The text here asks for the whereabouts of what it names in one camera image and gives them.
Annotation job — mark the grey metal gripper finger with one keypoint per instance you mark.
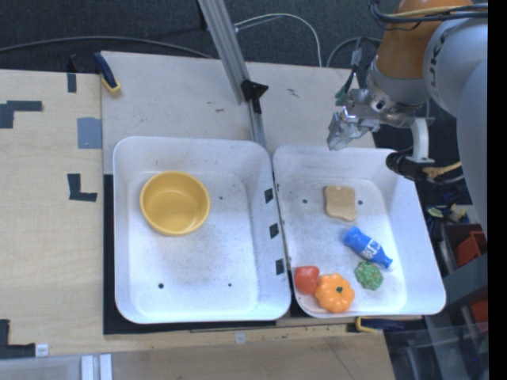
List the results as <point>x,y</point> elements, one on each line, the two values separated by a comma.
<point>334,133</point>
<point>353,132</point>

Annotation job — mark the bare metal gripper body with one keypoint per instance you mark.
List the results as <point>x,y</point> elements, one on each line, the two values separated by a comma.
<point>370,111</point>

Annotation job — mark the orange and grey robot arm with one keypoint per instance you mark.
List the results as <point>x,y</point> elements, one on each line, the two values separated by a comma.
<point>443,54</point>

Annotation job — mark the tan bread slice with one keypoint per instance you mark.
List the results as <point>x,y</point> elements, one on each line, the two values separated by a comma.
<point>340,203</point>

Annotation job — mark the white plastic tray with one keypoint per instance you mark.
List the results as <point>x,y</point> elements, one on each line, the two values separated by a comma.
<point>198,259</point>
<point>336,248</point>

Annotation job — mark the blue bottle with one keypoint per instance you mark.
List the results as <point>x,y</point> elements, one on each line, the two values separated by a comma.
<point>366,248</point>

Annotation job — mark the green grapes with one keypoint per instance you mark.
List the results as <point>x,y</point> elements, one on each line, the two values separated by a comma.
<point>368,276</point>

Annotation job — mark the red pepper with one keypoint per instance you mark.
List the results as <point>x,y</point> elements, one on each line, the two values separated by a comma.
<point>306,279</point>

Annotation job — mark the orange pumpkin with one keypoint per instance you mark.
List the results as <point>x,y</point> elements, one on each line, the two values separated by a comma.
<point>334,293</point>

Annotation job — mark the yellow bowl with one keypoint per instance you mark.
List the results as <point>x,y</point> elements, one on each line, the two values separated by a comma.
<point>175,204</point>

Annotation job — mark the black cylinder on white bracket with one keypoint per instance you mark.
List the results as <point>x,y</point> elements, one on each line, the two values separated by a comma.
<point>420,137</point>

